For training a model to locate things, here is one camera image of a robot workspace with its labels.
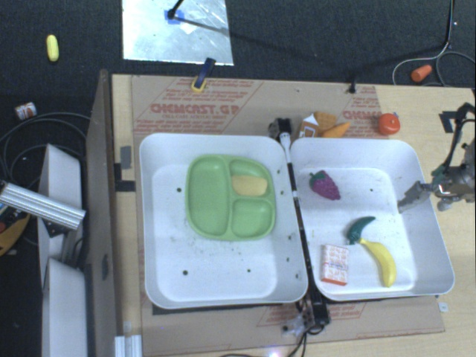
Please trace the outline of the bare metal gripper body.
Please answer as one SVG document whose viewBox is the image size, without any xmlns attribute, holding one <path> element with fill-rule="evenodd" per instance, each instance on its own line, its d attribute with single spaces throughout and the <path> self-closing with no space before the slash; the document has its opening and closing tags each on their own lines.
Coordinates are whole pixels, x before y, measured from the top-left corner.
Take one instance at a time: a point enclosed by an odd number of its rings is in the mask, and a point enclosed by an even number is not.
<svg viewBox="0 0 476 357">
<path fill-rule="evenodd" d="M 432 173 L 432 190 L 437 197 L 452 201 L 475 200 L 475 167 L 461 164 L 447 169 L 440 165 Z"/>
</svg>

